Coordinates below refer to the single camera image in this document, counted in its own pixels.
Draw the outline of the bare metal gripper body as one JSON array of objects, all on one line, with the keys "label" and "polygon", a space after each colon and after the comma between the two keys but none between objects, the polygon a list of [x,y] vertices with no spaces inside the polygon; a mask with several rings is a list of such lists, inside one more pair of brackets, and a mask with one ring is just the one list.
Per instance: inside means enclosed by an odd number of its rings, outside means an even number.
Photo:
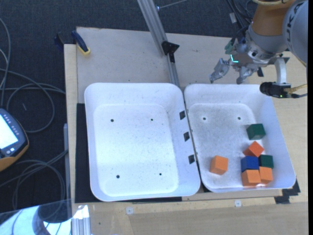
[{"label": "bare metal gripper body", "polygon": [[228,64],[235,69],[258,69],[271,64],[273,58],[277,57],[277,53],[266,51],[254,42],[229,42],[228,55]]}]

